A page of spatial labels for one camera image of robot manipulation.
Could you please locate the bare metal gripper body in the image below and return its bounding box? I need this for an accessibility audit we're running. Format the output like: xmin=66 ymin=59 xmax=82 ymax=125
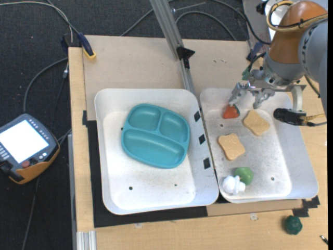
xmin=248 ymin=68 xmax=296 ymax=94

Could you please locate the red toy strawberry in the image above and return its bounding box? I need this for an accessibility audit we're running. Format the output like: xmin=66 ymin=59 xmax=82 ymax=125
xmin=222 ymin=104 xmax=240 ymax=120

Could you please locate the tan toy bread slice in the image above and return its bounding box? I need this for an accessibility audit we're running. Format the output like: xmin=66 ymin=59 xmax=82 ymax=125
xmin=242 ymin=110 xmax=271 ymax=137
xmin=217 ymin=133 xmax=246 ymax=161

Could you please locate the white plastic tray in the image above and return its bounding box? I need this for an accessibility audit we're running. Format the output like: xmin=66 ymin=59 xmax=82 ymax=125
xmin=199 ymin=87 xmax=319 ymax=204
xmin=94 ymin=87 xmax=220 ymax=216

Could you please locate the green toy pepper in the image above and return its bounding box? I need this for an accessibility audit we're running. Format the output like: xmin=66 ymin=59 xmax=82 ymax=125
xmin=233 ymin=167 xmax=254 ymax=186

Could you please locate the white toy garlic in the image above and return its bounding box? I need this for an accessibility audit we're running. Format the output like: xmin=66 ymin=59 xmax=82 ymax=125
xmin=222 ymin=175 xmax=247 ymax=195

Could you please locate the teal divided plate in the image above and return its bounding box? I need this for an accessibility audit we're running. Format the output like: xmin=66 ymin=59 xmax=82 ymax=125
xmin=121 ymin=103 xmax=191 ymax=169

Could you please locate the brown cardboard board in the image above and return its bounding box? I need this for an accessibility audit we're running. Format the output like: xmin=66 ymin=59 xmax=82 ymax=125
xmin=82 ymin=34 xmax=305 ymax=218

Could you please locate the dark green toy broccoli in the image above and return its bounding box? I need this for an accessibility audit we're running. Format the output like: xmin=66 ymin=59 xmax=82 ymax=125
xmin=284 ymin=215 xmax=303 ymax=235

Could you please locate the black cylinder on white bracket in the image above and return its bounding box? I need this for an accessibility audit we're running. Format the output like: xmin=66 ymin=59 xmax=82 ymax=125
xmin=273 ymin=84 xmax=308 ymax=126

